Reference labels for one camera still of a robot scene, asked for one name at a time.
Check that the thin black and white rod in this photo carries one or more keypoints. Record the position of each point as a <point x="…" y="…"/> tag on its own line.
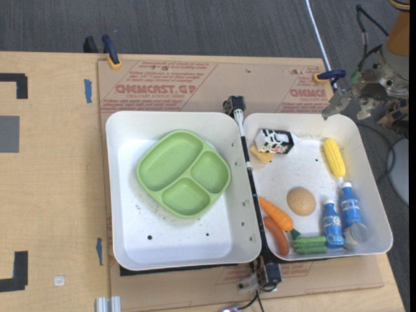
<point x="250" y="171"/>

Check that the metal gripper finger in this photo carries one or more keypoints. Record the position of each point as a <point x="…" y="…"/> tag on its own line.
<point x="338" y="101"/>
<point x="365" y="108"/>

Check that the blue bottle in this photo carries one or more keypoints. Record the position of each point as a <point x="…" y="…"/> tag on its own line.
<point x="350" y="206"/>
<point x="332" y="224"/>

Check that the green beans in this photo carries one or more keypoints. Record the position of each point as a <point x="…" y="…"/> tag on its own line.
<point x="310" y="245"/>

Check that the orange sausage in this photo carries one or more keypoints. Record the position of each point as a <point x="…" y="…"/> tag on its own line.
<point x="279" y="237"/>

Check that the yellow cheese slice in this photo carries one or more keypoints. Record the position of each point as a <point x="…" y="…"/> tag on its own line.
<point x="261" y="157"/>

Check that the grey can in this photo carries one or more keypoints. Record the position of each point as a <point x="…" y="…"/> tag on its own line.
<point x="357" y="235"/>

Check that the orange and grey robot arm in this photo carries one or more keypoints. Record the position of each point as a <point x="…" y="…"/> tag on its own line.
<point x="399" y="34"/>

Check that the black and white milk carton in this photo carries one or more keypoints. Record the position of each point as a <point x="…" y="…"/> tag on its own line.
<point x="273" y="141"/>

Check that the green divided plate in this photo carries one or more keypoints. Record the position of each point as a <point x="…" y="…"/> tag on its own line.
<point x="169" y="161"/>

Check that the brown cardboard board red print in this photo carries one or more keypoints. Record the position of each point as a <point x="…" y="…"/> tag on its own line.
<point x="195" y="86"/>

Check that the white plastic tray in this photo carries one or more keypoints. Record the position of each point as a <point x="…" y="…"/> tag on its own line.
<point x="302" y="174"/>
<point x="136" y="232"/>

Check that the yellow corn cob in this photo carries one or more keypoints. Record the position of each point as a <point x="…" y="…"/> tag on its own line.
<point x="334" y="158"/>

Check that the tan egg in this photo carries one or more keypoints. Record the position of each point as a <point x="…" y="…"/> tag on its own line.
<point x="301" y="201"/>

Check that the orange carrot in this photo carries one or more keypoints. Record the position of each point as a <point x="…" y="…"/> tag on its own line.
<point x="278" y="216"/>

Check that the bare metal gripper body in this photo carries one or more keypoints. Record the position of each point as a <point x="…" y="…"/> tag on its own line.
<point x="372" y="89"/>

